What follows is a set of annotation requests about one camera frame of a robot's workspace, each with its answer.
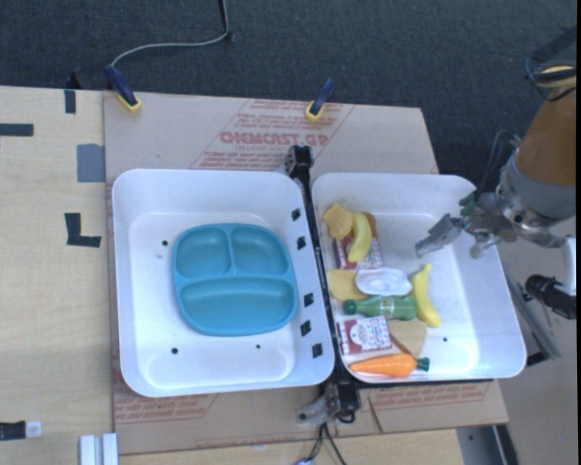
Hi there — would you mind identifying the blue divided plate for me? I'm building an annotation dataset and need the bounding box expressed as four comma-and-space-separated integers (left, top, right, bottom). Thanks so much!
170, 222, 299, 338

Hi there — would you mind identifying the green bottle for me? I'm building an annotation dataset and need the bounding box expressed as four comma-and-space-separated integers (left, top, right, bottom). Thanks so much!
342, 294, 419, 323

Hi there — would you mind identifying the yellow banana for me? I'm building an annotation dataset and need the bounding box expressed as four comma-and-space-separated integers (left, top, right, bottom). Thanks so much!
410, 263, 443, 329
346, 211, 374, 264

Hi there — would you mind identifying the black block with thin wires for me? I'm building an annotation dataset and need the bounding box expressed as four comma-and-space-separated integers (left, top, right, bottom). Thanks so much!
283, 144, 316, 179
319, 380, 362, 423

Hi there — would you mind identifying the orange carrot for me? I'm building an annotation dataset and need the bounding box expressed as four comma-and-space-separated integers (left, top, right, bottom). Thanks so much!
349, 353, 431, 379

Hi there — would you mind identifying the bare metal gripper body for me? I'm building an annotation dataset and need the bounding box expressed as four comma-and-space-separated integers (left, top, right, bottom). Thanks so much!
462, 185, 568, 249

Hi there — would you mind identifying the tan bread slice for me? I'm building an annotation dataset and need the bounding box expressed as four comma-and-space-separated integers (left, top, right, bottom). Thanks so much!
386, 319, 428, 359

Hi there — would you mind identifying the thin black rod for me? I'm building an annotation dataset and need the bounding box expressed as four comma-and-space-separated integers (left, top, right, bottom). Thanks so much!
294, 162, 352, 389

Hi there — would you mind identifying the yellow ridged crisp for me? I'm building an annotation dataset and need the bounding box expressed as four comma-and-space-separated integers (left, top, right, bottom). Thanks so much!
321, 202, 355, 241
325, 267, 369, 303

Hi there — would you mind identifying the red and white carton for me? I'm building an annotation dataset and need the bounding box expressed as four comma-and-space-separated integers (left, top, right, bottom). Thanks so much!
335, 314, 394, 357
331, 234, 385, 271

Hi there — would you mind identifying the white plastic tray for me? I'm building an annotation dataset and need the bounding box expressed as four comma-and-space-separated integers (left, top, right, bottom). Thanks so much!
110, 168, 337, 399
310, 171, 529, 385

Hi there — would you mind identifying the black cylinder on white bracket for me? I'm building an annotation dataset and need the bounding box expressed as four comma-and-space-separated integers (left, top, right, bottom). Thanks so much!
524, 234, 578, 321

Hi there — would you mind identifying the brown cardboard board red print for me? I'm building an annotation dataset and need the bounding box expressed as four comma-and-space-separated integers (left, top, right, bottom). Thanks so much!
102, 89, 510, 455

